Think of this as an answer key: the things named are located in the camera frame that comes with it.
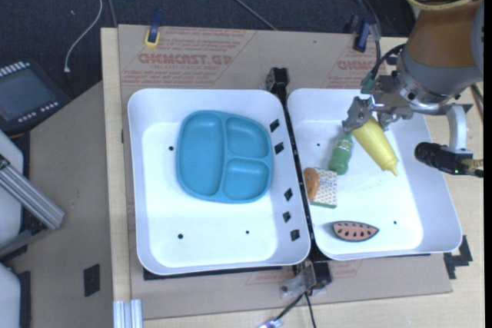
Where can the green bottle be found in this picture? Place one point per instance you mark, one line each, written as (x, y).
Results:
(340, 155)

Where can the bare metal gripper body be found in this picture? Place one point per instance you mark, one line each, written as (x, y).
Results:
(392, 96)

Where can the yellow squeeze bottle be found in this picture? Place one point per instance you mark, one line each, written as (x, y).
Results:
(376, 144)

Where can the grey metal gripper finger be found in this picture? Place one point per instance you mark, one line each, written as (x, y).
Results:
(357, 113)
(390, 120)

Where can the brown cardboard board red print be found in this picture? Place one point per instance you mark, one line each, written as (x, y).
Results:
(215, 57)

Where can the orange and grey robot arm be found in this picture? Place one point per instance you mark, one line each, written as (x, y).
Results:
(442, 34)

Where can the blue divided plate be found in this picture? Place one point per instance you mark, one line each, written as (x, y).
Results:
(203, 157)

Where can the white patterned carton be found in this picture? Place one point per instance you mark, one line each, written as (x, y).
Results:
(326, 190)

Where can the watermelon slice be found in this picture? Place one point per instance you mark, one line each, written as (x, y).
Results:
(353, 231)

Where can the black cylinder on white bracket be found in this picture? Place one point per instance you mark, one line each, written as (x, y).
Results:
(438, 156)

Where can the white plastic tray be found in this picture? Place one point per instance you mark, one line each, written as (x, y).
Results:
(380, 203)
(215, 234)

